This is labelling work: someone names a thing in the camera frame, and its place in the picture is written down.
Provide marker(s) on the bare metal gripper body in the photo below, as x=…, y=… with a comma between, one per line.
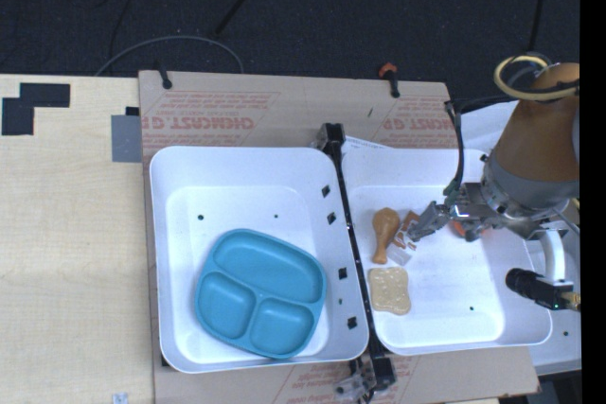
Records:
x=483, y=208

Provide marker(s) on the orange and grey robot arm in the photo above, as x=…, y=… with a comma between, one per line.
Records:
x=540, y=142

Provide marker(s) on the white printed paper sheet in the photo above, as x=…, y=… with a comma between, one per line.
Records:
x=364, y=143

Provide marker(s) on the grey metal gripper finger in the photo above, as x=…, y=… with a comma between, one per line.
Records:
x=428, y=221
x=472, y=233

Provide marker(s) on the blue divided plate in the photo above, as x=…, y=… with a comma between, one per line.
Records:
x=260, y=293

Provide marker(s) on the black cylinder on white bracket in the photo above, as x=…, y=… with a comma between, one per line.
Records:
x=535, y=286

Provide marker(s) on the brown chicken drumstick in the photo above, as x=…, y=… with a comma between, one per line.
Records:
x=384, y=227

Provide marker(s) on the beige bread slice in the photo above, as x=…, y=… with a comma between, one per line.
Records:
x=389, y=291

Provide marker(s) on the thin black rod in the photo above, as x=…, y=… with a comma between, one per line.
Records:
x=352, y=232

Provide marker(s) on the small orange round thing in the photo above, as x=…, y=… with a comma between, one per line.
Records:
x=457, y=227

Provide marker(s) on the brown cardboard board red print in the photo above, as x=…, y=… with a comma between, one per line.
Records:
x=293, y=113

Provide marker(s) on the white plastic tray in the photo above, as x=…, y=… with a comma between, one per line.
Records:
x=265, y=184
x=454, y=288

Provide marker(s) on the clear packet with brown print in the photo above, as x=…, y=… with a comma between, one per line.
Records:
x=401, y=246

